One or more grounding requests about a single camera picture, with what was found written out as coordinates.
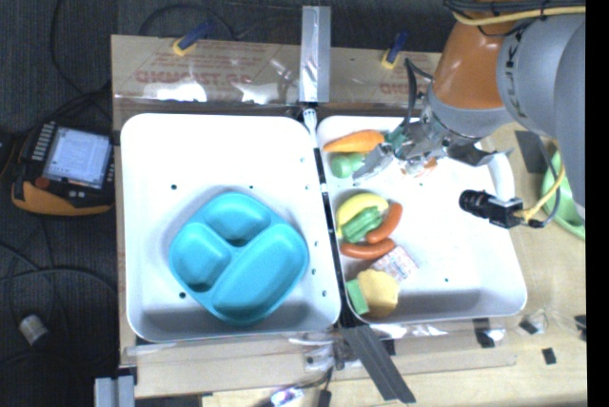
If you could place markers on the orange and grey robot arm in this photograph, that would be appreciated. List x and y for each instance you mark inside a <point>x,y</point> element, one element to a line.
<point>480,63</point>

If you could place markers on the orange sausage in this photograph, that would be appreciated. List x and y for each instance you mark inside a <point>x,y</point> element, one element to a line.
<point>366,249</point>
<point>391,219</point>

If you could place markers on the light green plate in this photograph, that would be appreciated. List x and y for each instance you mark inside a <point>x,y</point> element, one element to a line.
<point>568,210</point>

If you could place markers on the blue divided plate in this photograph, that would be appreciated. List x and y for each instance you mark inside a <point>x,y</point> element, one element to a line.
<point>257,272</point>

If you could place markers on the thin black and white rod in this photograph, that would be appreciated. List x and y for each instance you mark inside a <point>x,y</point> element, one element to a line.
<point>323,177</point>

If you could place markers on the black cylinder on white bracket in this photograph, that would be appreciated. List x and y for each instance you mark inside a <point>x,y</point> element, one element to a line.
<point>499,207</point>

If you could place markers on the orange carrot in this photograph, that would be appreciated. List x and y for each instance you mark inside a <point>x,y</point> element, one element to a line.
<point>357,141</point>

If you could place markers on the yellow banana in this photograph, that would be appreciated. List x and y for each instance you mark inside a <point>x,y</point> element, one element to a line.
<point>354,204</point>

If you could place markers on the pink and white packet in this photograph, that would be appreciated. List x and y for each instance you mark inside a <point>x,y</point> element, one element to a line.
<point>395,263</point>

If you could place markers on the green cube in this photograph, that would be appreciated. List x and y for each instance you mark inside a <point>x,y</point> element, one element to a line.
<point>357,298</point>

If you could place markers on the brown cardboard board red print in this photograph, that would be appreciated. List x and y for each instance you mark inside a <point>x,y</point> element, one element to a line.
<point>228,72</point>

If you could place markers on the white plastic tray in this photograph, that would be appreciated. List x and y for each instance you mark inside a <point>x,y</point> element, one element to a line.
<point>457,253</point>
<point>162,158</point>

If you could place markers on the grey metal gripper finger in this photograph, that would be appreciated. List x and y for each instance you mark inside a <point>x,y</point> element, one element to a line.
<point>376,160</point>

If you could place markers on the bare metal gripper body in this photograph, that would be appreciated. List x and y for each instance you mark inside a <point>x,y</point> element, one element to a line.
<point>421,141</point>

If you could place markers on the green ribbed toy vegetable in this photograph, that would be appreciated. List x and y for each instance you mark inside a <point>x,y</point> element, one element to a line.
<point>361,224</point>

